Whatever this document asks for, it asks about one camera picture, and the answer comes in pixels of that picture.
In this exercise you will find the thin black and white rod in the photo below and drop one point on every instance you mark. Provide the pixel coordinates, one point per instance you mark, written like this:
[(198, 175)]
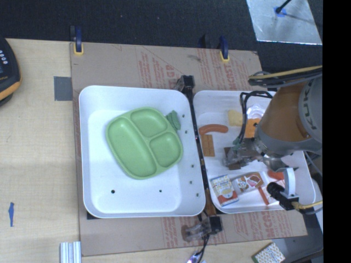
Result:
[(195, 130)]

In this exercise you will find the black cylinder on white bracket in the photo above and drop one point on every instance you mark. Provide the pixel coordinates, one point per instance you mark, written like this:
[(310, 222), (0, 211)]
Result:
[(289, 181)]

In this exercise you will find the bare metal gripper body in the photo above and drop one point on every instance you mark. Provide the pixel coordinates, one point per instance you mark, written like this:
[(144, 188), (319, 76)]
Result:
[(251, 153)]

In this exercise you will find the red toy bacon strip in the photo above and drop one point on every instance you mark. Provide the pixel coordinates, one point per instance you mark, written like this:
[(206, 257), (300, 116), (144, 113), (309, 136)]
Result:
[(263, 196)]

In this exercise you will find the clear plastic cup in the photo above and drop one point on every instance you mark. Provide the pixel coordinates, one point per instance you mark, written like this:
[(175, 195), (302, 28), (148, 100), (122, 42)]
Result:
[(255, 111)]

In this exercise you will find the green divided plate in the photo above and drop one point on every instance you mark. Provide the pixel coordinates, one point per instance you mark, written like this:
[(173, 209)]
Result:
[(131, 144)]

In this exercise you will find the yellow toy cheese wedge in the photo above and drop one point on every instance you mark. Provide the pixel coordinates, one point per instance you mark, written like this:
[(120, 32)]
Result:
[(234, 118)]

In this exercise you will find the orange toy sausage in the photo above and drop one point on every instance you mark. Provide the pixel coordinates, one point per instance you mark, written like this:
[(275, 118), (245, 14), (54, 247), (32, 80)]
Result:
[(212, 129)]

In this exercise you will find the red and yellow soup carton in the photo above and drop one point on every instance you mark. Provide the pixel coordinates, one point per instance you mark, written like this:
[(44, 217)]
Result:
[(224, 192)]

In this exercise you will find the white plastic tray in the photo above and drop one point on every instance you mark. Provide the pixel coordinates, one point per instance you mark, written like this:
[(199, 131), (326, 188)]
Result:
[(137, 199), (214, 105)]

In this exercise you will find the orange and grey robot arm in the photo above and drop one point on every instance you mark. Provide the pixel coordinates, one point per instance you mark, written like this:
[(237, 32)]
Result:
[(285, 119)]

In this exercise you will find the green toy lettuce leaf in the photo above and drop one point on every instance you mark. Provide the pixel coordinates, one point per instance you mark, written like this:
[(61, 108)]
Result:
[(174, 119)]

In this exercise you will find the yellow patterned carton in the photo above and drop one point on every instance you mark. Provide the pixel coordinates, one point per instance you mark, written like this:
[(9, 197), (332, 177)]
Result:
[(269, 255)]

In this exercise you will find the orange square packet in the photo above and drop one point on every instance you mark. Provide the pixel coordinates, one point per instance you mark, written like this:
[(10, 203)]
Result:
[(250, 129)]

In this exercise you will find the brown cardboard board, red print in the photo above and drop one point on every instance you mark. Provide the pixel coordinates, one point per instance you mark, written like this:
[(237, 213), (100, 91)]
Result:
[(115, 64)]

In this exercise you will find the orange toy carrot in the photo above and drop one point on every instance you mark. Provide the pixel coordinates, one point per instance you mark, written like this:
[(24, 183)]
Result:
[(275, 175)]

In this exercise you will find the white and brown snack packet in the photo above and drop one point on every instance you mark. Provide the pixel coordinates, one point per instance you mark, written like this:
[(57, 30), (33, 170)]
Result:
[(251, 182)]

